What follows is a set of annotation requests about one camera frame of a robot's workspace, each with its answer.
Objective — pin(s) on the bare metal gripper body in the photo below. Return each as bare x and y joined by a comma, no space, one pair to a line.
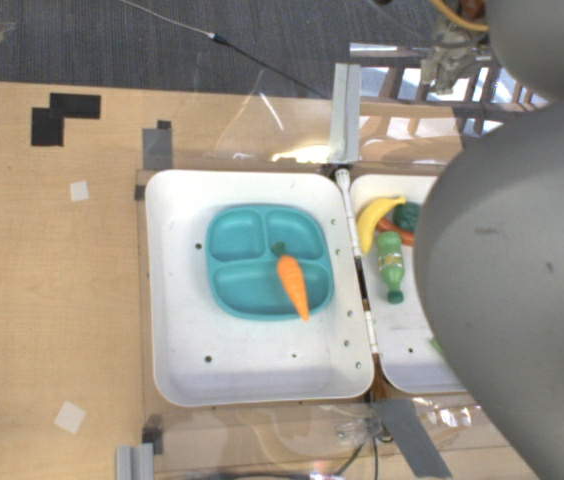
464,5

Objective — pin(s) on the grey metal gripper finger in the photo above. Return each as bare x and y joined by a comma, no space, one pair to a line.
454,73
428,68

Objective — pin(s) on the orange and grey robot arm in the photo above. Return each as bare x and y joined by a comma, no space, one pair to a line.
512,268

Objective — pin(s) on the green toy broccoli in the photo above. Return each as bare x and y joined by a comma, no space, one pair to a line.
407,216

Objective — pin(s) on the thin black and white rod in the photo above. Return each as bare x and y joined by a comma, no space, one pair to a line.
349,213

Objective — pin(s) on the yellow banana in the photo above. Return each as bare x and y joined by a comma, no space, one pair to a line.
368,223

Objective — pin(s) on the orange toy sausage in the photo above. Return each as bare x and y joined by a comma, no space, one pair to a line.
402,235

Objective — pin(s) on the green plastic bottle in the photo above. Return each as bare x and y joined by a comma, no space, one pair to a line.
389,263

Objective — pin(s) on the orange toy carrot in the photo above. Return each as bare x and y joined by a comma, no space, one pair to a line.
292,278

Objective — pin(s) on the small green object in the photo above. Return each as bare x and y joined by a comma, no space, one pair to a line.
437,346

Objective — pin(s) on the teal divided plate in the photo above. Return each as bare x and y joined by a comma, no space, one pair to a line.
242,273

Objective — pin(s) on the white plastic tray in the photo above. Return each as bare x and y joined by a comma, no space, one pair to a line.
242,363
402,348

